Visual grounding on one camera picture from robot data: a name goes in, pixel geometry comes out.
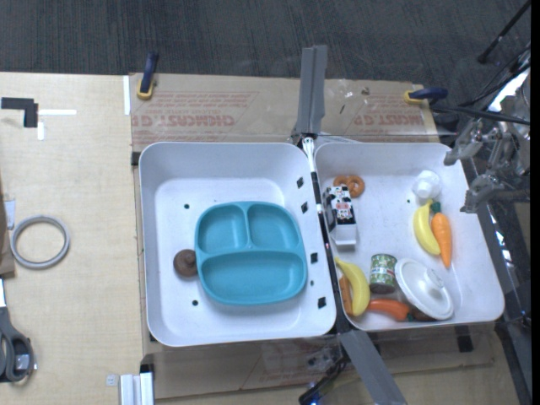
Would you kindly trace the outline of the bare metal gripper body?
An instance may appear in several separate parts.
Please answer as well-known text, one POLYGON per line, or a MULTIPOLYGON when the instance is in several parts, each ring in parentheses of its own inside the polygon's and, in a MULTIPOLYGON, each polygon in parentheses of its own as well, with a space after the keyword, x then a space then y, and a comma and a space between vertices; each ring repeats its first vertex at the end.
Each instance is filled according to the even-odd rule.
POLYGON ((530 97, 529 80, 510 81, 494 98, 488 111, 503 121, 489 133, 491 153, 485 173, 500 177, 510 173, 526 176, 530 171, 530 97))

